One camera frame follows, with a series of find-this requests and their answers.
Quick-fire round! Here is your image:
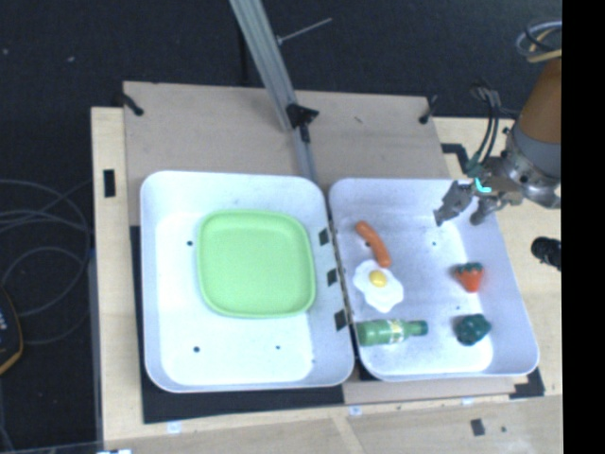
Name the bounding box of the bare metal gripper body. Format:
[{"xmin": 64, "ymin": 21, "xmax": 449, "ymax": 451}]
[{"xmin": 472, "ymin": 152, "xmax": 562, "ymax": 210}]

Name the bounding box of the white plastic tray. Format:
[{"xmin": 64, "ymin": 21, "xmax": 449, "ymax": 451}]
[
  {"xmin": 326, "ymin": 177, "xmax": 542, "ymax": 383},
  {"xmin": 139, "ymin": 169, "xmax": 356, "ymax": 393}
]

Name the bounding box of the red strawberry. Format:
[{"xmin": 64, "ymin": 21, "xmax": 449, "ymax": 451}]
[{"xmin": 454, "ymin": 261, "xmax": 486, "ymax": 294}]

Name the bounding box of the orange sausage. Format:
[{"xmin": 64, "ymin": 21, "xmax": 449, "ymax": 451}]
[{"xmin": 354, "ymin": 219, "xmax": 393, "ymax": 270}]

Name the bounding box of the white and yellow fried egg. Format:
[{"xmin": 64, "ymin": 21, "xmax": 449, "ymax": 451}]
[{"xmin": 351, "ymin": 258, "xmax": 406, "ymax": 315}]

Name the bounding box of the dark green broccoli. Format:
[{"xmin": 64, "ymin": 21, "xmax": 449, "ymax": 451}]
[{"xmin": 454, "ymin": 313, "xmax": 493, "ymax": 348}]

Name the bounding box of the green bottle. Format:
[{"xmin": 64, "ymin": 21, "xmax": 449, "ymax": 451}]
[{"xmin": 354, "ymin": 318, "xmax": 430, "ymax": 348}]

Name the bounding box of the green plate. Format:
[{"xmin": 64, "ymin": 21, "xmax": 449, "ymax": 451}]
[{"xmin": 195, "ymin": 208, "xmax": 318, "ymax": 321}]

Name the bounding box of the brown cardboard board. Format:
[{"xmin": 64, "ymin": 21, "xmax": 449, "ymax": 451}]
[{"xmin": 122, "ymin": 80, "xmax": 521, "ymax": 405}]

